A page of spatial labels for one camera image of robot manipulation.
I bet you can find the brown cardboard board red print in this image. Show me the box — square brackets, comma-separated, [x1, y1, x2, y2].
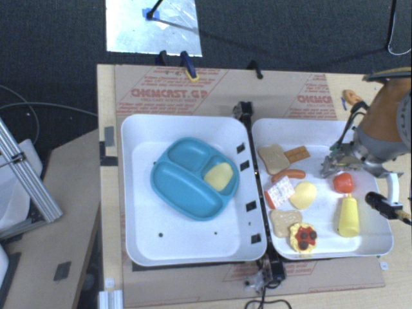
[113, 64, 386, 308]

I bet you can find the brown biscuit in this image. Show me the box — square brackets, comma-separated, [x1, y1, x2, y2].
[283, 145, 311, 165]

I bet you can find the orange carrot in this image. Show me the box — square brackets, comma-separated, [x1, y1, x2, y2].
[263, 190, 277, 211]

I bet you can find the yellow potato chip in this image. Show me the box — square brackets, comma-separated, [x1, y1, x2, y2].
[203, 162, 234, 192]
[288, 180, 318, 211]

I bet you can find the white and red packet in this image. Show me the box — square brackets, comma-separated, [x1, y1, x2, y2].
[264, 175, 296, 207]

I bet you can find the tan bread slice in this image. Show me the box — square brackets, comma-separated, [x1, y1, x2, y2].
[268, 209, 303, 239]
[257, 144, 292, 176]

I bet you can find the black cylinder on white bracket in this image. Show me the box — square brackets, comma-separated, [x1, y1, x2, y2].
[364, 171, 405, 220]

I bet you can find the orange sausage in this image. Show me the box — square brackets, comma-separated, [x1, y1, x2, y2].
[270, 169, 307, 184]

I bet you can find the yellow mustard bottle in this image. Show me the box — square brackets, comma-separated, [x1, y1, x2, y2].
[337, 193, 360, 239]

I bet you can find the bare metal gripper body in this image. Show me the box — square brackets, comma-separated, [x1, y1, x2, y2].
[327, 142, 388, 177]

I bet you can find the white plastic tray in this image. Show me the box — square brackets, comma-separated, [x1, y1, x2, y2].
[120, 113, 268, 267]
[250, 117, 395, 261]

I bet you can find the blue divided plate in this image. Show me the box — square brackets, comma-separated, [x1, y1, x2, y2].
[149, 136, 241, 222]

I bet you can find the tan doughnut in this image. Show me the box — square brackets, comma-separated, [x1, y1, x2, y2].
[342, 89, 364, 106]

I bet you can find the thin black rod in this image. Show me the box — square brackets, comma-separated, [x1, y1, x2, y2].
[241, 114, 278, 264]

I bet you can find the red orange pepper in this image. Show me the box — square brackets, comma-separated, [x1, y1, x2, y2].
[332, 172, 355, 194]

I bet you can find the yellow pasta with red sauce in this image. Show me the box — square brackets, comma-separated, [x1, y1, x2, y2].
[288, 222, 318, 254]

